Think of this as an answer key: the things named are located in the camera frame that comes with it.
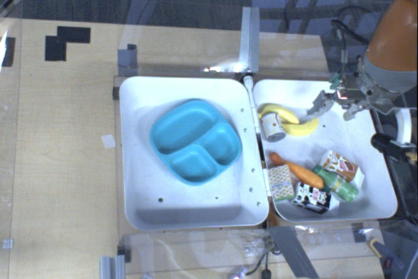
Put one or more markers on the white plastic tray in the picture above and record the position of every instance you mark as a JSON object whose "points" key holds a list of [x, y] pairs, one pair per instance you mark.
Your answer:
{"points": [[365, 199], [147, 192]]}

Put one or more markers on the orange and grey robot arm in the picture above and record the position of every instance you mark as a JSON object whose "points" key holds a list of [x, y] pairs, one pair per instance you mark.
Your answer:
{"points": [[395, 36]]}

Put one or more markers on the brown and white carton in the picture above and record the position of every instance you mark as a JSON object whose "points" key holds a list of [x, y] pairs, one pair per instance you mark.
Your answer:
{"points": [[341, 165]]}

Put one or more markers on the yellow and white carton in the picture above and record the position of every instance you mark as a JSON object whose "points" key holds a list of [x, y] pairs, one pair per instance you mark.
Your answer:
{"points": [[281, 184]]}

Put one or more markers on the green bottle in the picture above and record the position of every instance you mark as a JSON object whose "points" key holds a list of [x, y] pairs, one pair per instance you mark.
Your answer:
{"points": [[339, 186]]}

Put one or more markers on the black cylinder on white bracket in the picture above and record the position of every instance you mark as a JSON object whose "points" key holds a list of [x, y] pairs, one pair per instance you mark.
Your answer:
{"points": [[388, 144]]}

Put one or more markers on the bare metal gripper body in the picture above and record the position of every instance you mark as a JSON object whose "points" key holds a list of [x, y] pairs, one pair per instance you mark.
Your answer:
{"points": [[354, 88]]}

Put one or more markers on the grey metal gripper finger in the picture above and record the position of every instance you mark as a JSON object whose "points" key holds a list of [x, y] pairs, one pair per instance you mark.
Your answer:
{"points": [[353, 111], [321, 104]]}

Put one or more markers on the yellow banana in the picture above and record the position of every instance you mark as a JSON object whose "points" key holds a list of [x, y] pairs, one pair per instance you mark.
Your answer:
{"points": [[303, 129]]}

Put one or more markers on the black and white cow carton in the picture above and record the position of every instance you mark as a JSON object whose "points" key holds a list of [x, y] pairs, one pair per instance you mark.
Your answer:
{"points": [[310, 197]]}

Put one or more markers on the white can with red print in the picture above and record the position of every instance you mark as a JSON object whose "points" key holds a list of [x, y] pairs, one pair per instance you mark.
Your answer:
{"points": [[272, 127]]}

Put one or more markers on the blue divided plate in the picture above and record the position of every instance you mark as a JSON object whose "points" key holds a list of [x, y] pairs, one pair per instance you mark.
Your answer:
{"points": [[192, 140]]}

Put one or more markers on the orange carrot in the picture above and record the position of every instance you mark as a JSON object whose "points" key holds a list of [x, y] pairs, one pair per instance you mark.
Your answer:
{"points": [[302, 171]]}

